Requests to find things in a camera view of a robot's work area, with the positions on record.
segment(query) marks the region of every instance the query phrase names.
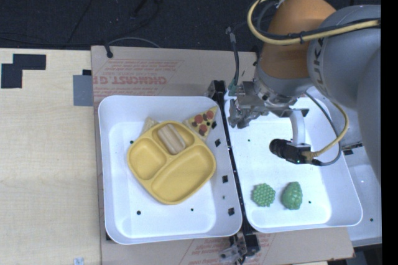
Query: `yellow plate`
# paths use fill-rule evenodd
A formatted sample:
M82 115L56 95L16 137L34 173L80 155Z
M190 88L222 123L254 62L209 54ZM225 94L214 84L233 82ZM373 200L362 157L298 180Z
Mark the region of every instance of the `yellow plate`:
M168 152L157 135L166 124L173 124L186 144L176 155ZM130 146L127 163L141 185L164 204L186 200L216 170L216 160L208 146L178 121L164 121L142 134Z

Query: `yellow cable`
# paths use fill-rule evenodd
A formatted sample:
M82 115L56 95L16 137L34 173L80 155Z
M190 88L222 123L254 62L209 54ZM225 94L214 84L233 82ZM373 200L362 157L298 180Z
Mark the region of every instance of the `yellow cable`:
M335 140L333 140L331 143L329 143L323 149L321 149L319 151L315 151L315 152L313 152L313 151L303 151L302 155L305 156L306 158L308 158L309 160L312 160L315 157L319 157L321 154L323 154L324 152L326 152L327 150L332 148L335 144L337 144L337 142L340 142L340 140L342 140L342 138L344 137L344 135L346 134L346 132L348 130L349 119L348 119L348 116L347 116L346 112L338 104L334 103L334 105L336 106L337 109L339 109L341 111L341 113L344 116L344 119L345 119L344 128L343 128L342 132L340 132L338 137Z
M268 1L268 0L257 0L250 7L249 12L248 12L248 16L247 16L247 20L248 20L249 29L253 33L253 35L256 36L258 39L260 39L263 42L268 43L268 44L274 44L274 45L297 44L297 43L301 43L303 41L304 42L308 42L309 40L313 40L313 39L319 39L319 38L326 37L326 36L333 36L333 35L343 34L343 33L351 32L353 30L365 29L365 28L374 27L374 26L378 26L379 25L379 21L377 19L375 19L375 20L366 21L366 22L359 22L357 24L345 26L345 27L342 27L340 29L328 30L328 31L317 33L317 34L306 35L306 36L303 36L303 37L297 37L296 39L271 39L269 37L266 37L266 36L260 34L257 31L257 29L254 27L254 25L252 23L252 20L251 20L254 8L259 3L262 3L264 1Z

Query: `green toy vegetable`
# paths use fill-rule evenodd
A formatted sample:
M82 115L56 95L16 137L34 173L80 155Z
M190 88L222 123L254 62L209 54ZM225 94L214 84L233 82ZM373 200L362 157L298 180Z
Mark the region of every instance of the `green toy vegetable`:
M275 190L266 183L256 185L252 192L252 200L260 207L269 207L275 200Z
M297 181L289 183L283 194L282 203L289 210L298 210L303 202L303 192Z

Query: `white tray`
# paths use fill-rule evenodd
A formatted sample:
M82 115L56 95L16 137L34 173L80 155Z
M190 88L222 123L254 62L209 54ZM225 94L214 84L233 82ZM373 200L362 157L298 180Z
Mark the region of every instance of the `white tray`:
M225 112L229 115L229 100ZM294 108L308 108L305 117L307 144L318 151L335 139L335 134L322 111L310 98L303 97ZM278 118L270 113L252 120L244 129L229 126L236 169L243 193L248 222L257 231L276 233L334 226L353 226L362 219L362 208L344 155L332 165L317 167L293 164L273 155L269 144L273 139L292 138L289 118ZM338 146L319 156L323 162L331 161ZM288 210L281 202L284 187L298 181L303 191L299 210ZM270 207L259 207L251 200L255 185L267 183L275 191Z
M110 96L100 103L104 217L113 241L138 244L231 236L239 231L242 214L220 110L206 142L215 155L216 172L184 202L158 202L133 176L126 159L130 141L139 137L146 117L182 122L215 105L202 96Z

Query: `toy pizza slice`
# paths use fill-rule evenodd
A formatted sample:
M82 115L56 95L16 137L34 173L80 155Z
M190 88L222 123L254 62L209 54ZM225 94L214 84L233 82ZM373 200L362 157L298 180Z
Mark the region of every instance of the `toy pizza slice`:
M218 106L202 111L191 118L183 121L188 128L197 134L197 136L206 142L210 130L215 124L215 116Z

